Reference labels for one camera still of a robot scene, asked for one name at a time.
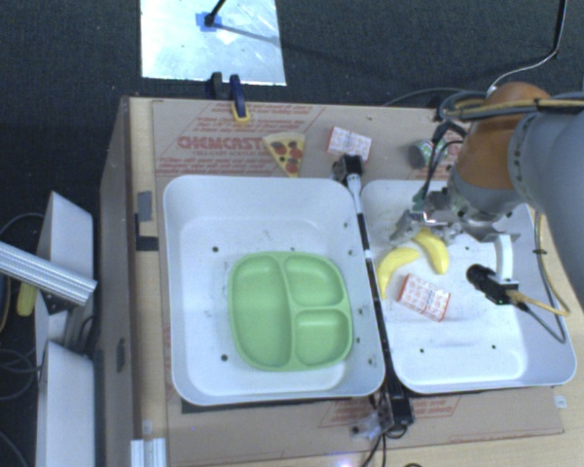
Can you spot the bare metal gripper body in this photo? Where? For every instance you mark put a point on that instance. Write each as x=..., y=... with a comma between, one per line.
x=440, y=209

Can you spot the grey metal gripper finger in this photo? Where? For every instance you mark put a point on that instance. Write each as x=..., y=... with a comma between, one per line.
x=451, y=234
x=405, y=224

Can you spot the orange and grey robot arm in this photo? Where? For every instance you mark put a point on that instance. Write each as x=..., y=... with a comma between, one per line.
x=550, y=163

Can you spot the yellow banana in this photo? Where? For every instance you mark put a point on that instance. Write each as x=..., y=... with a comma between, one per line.
x=391, y=263
x=435, y=253

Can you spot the thin black and white rod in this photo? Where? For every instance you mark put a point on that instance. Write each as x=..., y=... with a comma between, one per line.
x=370, y=265

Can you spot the small green can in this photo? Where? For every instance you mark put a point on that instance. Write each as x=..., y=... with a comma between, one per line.
x=424, y=153

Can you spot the white plastic tray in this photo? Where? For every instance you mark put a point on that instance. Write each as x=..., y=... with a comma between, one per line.
x=467, y=353
x=199, y=309

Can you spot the toy pizza slice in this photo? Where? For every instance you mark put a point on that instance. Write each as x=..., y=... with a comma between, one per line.
x=287, y=151

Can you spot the green divided plate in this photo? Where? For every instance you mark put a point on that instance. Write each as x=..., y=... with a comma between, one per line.
x=272, y=309

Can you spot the brown cardboard board, red print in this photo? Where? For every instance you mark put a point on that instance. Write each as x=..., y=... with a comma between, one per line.
x=214, y=136

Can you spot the black cylinder on white bracket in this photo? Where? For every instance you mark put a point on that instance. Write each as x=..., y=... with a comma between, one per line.
x=489, y=282

